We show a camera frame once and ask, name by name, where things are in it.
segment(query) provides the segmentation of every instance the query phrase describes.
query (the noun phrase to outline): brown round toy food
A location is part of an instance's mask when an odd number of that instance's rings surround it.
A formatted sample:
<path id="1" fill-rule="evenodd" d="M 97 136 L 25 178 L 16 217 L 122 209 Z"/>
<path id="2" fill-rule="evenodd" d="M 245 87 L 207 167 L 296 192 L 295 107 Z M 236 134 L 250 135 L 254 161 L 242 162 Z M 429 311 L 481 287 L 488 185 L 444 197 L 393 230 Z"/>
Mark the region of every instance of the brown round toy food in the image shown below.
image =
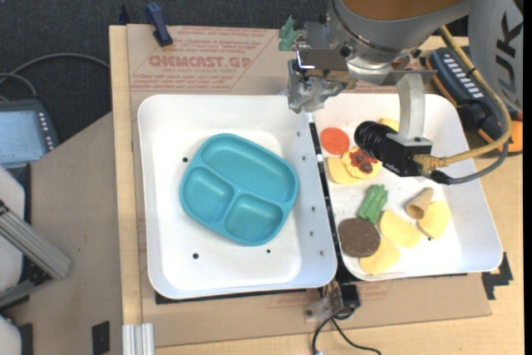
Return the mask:
<path id="1" fill-rule="evenodd" d="M 374 254 L 381 243 L 381 235 L 374 224 L 361 218 L 343 220 L 338 226 L 342 250 L 357 258 Z"/>

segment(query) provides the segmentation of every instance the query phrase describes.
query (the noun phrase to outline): black and blue device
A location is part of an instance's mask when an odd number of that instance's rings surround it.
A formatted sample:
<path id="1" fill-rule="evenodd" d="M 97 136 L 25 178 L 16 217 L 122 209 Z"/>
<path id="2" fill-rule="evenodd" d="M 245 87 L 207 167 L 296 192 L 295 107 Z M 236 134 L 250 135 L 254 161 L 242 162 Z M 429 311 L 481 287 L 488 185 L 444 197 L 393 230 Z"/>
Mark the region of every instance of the black and blue device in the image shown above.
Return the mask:
<path id="1" fill-rule="evenodd" d="M 469 54 L 467 47 L 463 50 L 465 54 Z M 449 47 L 436 49 L 428 58 L 426 66 L 436 70 L 433 81 L 456 107 L 465 131 L 476 131 L 487 142 L 492 142 L 502 135 L 503 129 L 496 114 L 496 104 Z M 521 152 L 523 115 L 512 106 L 506 107 L 512 120 L 508 151 Z"/>
<path id="2" fill-rule="evenodd" d="M 16 169 L 59 145 L 52 118 L 37 100 L 0 102 L 0 164 Z"/>

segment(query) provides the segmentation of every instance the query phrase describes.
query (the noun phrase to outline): white tray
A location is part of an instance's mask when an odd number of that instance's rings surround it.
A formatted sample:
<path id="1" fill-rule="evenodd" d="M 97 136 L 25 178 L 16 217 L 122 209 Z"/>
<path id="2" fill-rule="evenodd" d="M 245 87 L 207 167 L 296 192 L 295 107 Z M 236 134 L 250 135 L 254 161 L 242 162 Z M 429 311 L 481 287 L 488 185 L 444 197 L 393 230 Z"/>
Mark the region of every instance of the white tray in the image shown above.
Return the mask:
<path id="1" fill-rule="evenodd" d="M 354 131 L 363 121 L 379 121 L 383 117 L 399 119 L 399 98 L 398 95 L 340 94 L 329 98 L 325 108 L 315 111 L 313 117 L 318 134 L 327 127 L 339 127 L 354 144 Z M 424 136 L 433 141 L 432 154 L 436 156 L 468 150 L 456 109 L 442 96 L 426 96 Z M 324 158 L 330 155 L 323 150 Z M 464 160 L 442 170 L 449 176 L 462 177 L 475 173 L 475 165 L 473 160 Z M 328 179 L 337 224 L 354 217 L 367 188 L 374 184 L 384 184 L 388 190 L 385 209 L 411 222 L 413 220 L 405 212 L 407 201 L 421 188 L 431 186 L 433 199 L 444 200 L 451 207 L 452 219 L 440 239 L 424 239 L 415 248 L 400 249 L 400 260 L 383 274 L 366 274 L 358 258 L 342 254 L 343 262 L 355 277 L 376 281 L 489 271 L 499 266 L 502 248 L 478 180 L 460 185 L 438 185 L 423 178 L 400 178 L 384 168 L 376 178 L 357 185 L 339 185 Z"/>
<path id="2" fill-rule="evenodd" d="M 167 298 L 321 287 L 337 258 L 315 161 L 309 115 L 284 96 L 156 95 L 138 111 L 150 281 Z M 180 204 L 188 162 L 211 136 L 233 133 L 283 157 L 299 178 L 292 212 L 270 242 L 235 243 Z"/>

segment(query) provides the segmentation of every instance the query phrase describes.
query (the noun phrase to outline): red topping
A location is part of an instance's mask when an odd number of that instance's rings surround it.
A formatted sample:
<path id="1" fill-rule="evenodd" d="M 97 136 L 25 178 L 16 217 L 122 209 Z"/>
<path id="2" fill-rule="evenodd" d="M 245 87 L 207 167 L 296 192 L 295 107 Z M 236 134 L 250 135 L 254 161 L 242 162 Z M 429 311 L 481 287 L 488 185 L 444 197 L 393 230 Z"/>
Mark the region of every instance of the red topping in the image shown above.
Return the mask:
<path id="1" fill-rule="evenodd" d="M 364 154 L 360 148 L 357 148 L 354 152 L 349 153 L 351 157 L 351 165 L 360 169 L 361 172 L 370 174 L 373 171 L 372 163 L 377 163 L 377 159 Z"/>

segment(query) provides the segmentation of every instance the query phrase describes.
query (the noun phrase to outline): device screen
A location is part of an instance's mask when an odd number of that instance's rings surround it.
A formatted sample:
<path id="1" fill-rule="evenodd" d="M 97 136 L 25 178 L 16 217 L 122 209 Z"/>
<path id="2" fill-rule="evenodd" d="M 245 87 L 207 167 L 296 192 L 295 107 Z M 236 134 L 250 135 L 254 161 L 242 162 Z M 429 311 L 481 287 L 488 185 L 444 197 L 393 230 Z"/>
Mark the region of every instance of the device screen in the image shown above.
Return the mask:
<path id="1" fill-rule="evenodd" d="M 46 146 L 39 135 L 35 111 L 0 112 L 0 163 L 18 165 L 40 159 Z"/>

